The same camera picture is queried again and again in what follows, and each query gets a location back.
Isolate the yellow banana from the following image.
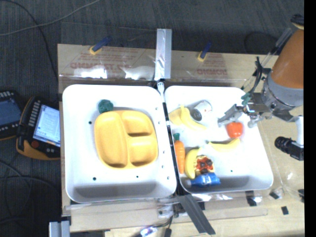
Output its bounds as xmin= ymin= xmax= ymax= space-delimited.
xmin=206 ymin=137 xmax=241 ymax=153
xmin=179 ymin=105 xmax=208 ymax=131
xmin=184 ymin=146 xmax=202 ymax=180

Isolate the brown cardboard board red print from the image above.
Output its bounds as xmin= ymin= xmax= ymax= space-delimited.
xmin=57 ymin=43 xmax=305 ymax=233

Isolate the orange carrot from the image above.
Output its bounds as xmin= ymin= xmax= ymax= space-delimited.
xmin=172 ymin=132 xmax=186 ymax=175

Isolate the yellow divided plate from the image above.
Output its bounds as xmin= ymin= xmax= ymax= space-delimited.
xmin=93 ymin=110 xmax=159 ymax=169

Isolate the black cylinder on white bracket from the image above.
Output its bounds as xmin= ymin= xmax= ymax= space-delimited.
xmin=274 ymin=115 xmax=305 ymax=161

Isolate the white plastic tray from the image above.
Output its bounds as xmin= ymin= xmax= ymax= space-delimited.
xmin=163 ymin=85 xmax=275 ymax=195
xmin=62 ymin=83 xmax=178 ymax=204

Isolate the white can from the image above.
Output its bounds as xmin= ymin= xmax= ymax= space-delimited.
xmin=189 ymin=100 xmax=213 ymax=122

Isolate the pale yellow rounded toy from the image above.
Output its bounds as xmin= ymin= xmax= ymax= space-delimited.
xmin=168 ymin=107 xmax=184 ymax=126

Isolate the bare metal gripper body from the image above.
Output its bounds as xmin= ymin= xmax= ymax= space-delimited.
xmin=245 ymin=93 xmax=297 ymax=122

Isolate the blue bottle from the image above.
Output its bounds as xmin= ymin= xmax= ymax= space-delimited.
xmin=186 ymin=172 xmax=221 ymax=189

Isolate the pizza slice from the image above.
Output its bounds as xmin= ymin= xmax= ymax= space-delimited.
xmin=193 ymin=155 xmax=215 ymax=175

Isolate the green broccoli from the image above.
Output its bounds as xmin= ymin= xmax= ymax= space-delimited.
xmin=97 ymin=99 xmax=115 ymax=114

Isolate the orange bell pepper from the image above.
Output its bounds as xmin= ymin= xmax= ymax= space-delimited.
xmin=225 ymin=121 xmax=244 ymax=139

